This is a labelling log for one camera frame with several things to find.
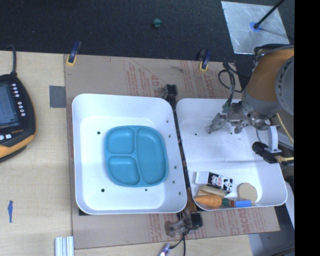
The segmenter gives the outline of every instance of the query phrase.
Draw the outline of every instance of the blue sticker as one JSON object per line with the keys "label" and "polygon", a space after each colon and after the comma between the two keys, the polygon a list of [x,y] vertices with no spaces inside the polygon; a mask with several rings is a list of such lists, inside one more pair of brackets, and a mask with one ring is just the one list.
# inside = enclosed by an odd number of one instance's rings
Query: blue sticker
{"label": "blue sticker", "polygon": [[253,32],[259,32],[262,30],[262,27],[259,25],[258,28],[255,28],[254,25],[256,24],[256,22],[251,22],[250,23],[250,28],[253,30]]}
{"label": "blue sticker", "polygon": [[14,206],[13,206],[13,201],[12,200],[10,200],[9,201],[9,205],[8,205],[8,213],[9,213],[9,222],[10,223],[12,223],[13,221],[12,221],[12,211],[13,211],[13,209],[14,209]]}

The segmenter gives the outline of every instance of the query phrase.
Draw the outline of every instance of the blue marker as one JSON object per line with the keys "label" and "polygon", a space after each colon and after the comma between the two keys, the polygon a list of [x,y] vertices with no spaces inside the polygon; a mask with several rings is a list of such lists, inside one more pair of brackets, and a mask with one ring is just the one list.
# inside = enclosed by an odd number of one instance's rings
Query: blue marker
{"label": "blue marker", "polygon": [[9,201],[9,205],[8,205],[8,213],[9,213],[9,222],[10,223],[12,223],[13,221],[12,221],[12,211],[13,211],[13,209],[14,209],[14,206],[13,206],[13,201],[12,200],[10,200]]}

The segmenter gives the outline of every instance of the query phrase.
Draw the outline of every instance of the black rod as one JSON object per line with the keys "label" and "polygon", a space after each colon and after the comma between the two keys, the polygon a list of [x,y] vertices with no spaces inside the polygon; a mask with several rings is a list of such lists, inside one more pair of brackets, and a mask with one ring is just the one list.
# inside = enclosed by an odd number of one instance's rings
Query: black rod
{"label": "black rod", "polygon": [[259,22],[253,25],[255,29],[259,27],[259,25],[275,10],[281,5],[285,0],[280,0]]}

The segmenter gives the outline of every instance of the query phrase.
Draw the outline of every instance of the gray tape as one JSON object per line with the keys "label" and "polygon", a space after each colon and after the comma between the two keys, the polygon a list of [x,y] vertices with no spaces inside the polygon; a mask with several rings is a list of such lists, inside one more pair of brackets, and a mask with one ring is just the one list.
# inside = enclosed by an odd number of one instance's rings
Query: gray tape
{"label": "gray tape", "polygon": [[49,85],[50,108],[66,107],[66,87]]}

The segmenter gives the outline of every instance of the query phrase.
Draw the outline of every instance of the wooden table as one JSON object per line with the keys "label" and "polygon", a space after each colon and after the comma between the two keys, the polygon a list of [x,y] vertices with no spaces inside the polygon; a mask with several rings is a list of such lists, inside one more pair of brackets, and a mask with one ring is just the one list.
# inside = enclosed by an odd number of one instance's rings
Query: wooden table
{"label": "wooden table", "polygon": [[[0,75],[13,67],[0,51]],[[65,108],[50,108],[50,86],[65,86],[64,55],[17,52],[16,72],[37,118],[37,135],[24,151],[0,163],[0,255],[53,256],[56,237],[73,235]],[[8,205],[13,201],[12,222]],[[164,243],[78,249],[76,256],[156,256]],[[183,255],[183,243],[170,256]],[[252,255],[247,235],[191,239],[186,255]]]}

